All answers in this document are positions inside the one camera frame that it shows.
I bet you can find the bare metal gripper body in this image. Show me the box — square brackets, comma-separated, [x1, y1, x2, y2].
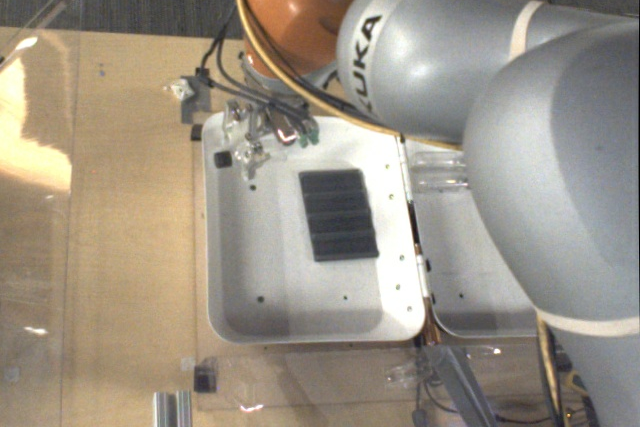
[241, 82, 312, 147]

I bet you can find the white plastic tray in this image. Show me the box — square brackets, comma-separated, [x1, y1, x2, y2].
[201, 110, 428, 347]
[403, 138, 542, 341]

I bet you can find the clear plastic bottle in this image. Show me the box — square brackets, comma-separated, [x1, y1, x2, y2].
[409, 151, 472, 192]

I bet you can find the black ribbed rectangular block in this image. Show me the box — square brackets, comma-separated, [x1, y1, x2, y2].
[298, 168, 381, 264]

